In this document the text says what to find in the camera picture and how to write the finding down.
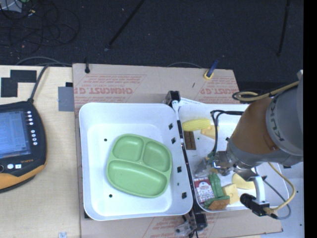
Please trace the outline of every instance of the tangled wires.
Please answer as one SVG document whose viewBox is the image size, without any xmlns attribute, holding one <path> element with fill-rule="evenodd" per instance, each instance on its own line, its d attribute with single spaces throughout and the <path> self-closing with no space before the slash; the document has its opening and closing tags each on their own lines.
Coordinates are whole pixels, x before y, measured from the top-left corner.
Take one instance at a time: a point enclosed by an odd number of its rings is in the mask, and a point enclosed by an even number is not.
<svg viewBox="0 0 317 238">
<path fill-rule="evenodd" d="M 0 22 L 0 45 L 20 54 L 68 44 L 80 30 L 78 16 L 51 0 L 2 0 Z"/>
</svg>

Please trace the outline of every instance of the green plate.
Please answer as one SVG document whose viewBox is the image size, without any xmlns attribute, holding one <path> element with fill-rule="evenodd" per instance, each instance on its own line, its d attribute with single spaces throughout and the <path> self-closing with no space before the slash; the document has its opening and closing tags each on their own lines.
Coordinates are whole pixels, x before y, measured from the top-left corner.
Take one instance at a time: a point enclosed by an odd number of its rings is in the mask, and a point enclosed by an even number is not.
<svg viewBox="0 0 317 238">
<path fill-rule="evenodd" d="M 124 134 L 118 137 L 109 154 L 106 176 L 113 187 L 140 197 L 158 197 L 169 184 L 172 155 L 153 139 Z"/>
</svg>

